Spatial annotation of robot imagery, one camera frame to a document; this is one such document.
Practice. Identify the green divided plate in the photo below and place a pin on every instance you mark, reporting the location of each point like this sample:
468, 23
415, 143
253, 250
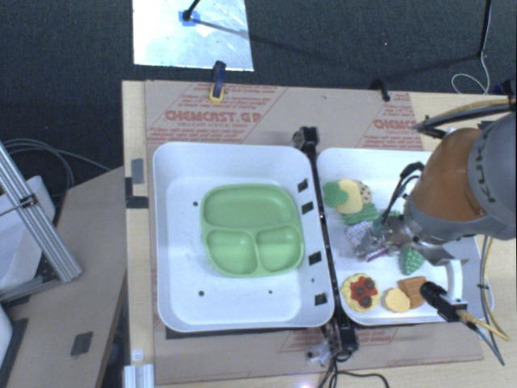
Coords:
250, 229

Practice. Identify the white plastic tray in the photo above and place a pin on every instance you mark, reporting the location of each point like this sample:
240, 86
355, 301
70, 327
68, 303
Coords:
182, 237
363, 164

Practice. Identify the green grapes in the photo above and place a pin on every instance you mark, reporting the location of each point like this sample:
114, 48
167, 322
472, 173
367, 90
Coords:
411, 260

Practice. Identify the thin black rod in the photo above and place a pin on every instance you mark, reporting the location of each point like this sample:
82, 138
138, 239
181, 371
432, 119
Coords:
325, 224

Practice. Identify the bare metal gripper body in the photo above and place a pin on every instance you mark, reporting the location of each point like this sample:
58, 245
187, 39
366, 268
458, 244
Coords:
420, 248

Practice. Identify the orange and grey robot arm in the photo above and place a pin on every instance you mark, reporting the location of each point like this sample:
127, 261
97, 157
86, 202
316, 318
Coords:
456, 176

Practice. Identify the brown cardboard board red print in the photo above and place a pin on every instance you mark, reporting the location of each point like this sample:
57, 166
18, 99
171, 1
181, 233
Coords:
274, 115

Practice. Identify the yellow pasta with red sauce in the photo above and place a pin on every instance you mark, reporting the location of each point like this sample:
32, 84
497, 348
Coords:
359, 292

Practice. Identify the chocolate chip biscuit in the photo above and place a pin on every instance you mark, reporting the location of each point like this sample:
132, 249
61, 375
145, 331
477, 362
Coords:
366, 192

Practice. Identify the brown waffle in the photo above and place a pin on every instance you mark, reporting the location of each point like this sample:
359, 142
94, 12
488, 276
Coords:
410, 288

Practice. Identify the black cylinder on white bracket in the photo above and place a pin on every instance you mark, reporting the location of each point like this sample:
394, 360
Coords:
453, 273

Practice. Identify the silver and pink packet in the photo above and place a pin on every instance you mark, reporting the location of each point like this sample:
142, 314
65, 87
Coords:
363, 241

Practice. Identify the green lettuce leaf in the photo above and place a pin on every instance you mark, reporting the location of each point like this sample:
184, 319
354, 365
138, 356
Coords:
360, 214

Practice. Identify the yellow bread slice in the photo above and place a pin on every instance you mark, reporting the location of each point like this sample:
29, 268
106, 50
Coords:
350, 198

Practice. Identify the yellow round slice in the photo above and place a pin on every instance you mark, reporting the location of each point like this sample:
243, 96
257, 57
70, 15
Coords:
396, 300

